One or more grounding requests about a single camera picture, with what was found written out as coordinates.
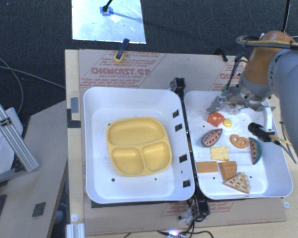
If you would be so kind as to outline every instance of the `watermelon slice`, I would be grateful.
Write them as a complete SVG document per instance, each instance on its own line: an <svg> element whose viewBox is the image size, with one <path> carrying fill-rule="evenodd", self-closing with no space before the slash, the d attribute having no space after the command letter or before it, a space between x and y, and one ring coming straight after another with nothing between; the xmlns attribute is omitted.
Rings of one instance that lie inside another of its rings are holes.
<svg viewBox="0 0 298 238"><path fill-rule="evenodd" d="M255 165L259 161L260 157L262 156L262 148L256 139L250 137L248 140L249 140L252 162L253 162L253 165Z"/></svg>
<svg viewBox="0 0 298 238"><path fill-rule="evenodd" d="M202 137L201 143L206 147L211 147L219 140L221 134L222 129L211 130Z"/></svg>

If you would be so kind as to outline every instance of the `red object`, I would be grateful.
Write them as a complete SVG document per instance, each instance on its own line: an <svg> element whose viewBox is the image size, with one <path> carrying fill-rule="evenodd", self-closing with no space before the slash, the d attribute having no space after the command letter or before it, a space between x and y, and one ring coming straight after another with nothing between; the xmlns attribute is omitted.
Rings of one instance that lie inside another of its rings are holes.
<svg viewBox="0 0 298 238"><path fill-rule="evenodd" d="M222 116L218 112L214 112L210 114L208 117L208 122L213 124L214 126L218 127L224 121L224 116Z"/></svg>

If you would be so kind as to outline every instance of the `pretzel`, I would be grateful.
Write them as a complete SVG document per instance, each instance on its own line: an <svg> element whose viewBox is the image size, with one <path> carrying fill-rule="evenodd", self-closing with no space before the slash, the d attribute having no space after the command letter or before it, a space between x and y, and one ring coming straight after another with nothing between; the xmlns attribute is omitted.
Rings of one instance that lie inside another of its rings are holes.
<svg viewBox="0 0 298 238"><path fill-rule="evenodd" d="M233 146L237 148L246 148L248 146L248 140L245 137L240 137L239 135L233 134L231 137L229 137L230 142Z"/></svg>

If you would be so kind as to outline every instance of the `yellow plate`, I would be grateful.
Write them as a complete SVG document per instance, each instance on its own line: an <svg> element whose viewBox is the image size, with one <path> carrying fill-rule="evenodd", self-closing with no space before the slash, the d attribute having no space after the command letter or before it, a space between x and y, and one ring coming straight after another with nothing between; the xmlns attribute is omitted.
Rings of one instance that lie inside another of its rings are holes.
<svg viewBox="0 0 298 238"><path fill-rule="evenodd" d="M152 175L171 164L169 139L157 119L117 120L108 126L106 139L112 164L124 176Z"/></svg>

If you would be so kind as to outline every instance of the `white tray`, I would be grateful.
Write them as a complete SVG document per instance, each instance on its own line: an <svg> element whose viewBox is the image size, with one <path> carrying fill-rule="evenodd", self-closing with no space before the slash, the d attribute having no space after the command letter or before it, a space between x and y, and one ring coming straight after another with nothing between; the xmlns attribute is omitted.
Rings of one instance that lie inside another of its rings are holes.
<svg viewBox="0 0 298 238"><path fill-rule="evenodd" d="M211 161L210 148L201 144L201 138L215 126L206 122L208 114L206 109L211 105L220 92L192 91L185 96L187 119L189 124L193 155L196 162ZM251 122L263 125L264 115L252 109L243 109L238 115L231 113L231 108L226 105L220 113L232 121L232 127L219 125L223 129L222 135L214 146L227 146L229 160L236 161L237 172L245 172L250 182L250 193L245 194L238 190L223 185L220 172L200 173L198 180L203 194L214 200L241 199L257 197L283 197L291 193L293 183L290 177L286 159L281 147L273 143L260 142L262 157L256 165L252 165L249 147L238 149L230 141L231 134L243 137L253 137L247 129Z"/></svg>
<svg viewBox="0 0 298 238"><path fill-rule="evenodd" d="M195 190L185 124L179 97L168 90L94 87L83 98L86 191L97 203L179 201ZM153 117L164 126L172 163L163 172L125 177L113 167L106 144L108 124L132 117ZM181 124L182 129L175 131ZM187 156L180 162L181 156Z"/></svg>

